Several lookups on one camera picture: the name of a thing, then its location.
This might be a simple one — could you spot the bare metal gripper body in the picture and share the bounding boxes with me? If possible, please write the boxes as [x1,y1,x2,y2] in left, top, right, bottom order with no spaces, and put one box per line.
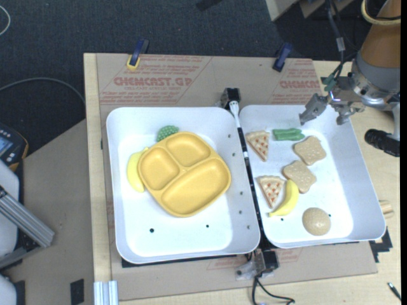
[327,72,371,115]

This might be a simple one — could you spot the green beans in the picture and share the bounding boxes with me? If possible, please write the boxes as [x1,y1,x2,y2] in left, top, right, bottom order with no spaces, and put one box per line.
[272,128,306,142]

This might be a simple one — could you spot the tan bread slice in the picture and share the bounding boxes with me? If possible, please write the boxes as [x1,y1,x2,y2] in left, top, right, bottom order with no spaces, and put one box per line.
[293,135,328,166]
[282,160,318,194]

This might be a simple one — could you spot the pizza slice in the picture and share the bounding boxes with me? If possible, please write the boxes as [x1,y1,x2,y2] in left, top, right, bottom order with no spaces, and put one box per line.
[256,175,287,210]
[244,130,271,163]

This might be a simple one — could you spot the white plastic tray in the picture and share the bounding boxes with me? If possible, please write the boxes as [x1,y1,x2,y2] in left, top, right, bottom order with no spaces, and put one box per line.
[238,104,387,250]
[106,106,261,264]

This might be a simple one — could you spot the thin black and white rod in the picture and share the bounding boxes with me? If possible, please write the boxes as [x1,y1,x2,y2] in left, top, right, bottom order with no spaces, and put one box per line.
[229,100,265,251]

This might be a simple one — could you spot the yellow banana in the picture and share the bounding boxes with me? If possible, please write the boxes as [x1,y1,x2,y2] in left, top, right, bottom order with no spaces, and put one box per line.
[267,179,300,218]
[127,146,150,193]

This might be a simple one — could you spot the pale wooden peg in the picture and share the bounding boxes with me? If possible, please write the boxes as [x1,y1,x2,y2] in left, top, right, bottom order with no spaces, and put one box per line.
[378,199,396,219]

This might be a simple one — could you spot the brown cardboard board red print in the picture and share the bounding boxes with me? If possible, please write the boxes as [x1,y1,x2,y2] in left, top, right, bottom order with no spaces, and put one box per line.
[95,53,380,301]

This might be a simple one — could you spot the yellow divided plate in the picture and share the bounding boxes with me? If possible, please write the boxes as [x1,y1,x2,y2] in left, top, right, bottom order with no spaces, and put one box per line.
[137,131,232,218]

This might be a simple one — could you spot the black pen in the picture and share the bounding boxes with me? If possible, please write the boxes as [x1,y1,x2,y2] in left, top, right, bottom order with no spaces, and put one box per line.
[387,281,401,301]

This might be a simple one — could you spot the black cylinder on white bracket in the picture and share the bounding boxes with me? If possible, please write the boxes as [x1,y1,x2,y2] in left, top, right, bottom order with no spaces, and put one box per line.
[364,102,401,157]

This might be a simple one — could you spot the black block with thin wires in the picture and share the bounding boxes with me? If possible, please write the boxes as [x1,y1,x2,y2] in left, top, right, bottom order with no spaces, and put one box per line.
[235,248,281,281]
[218,87,241,108]

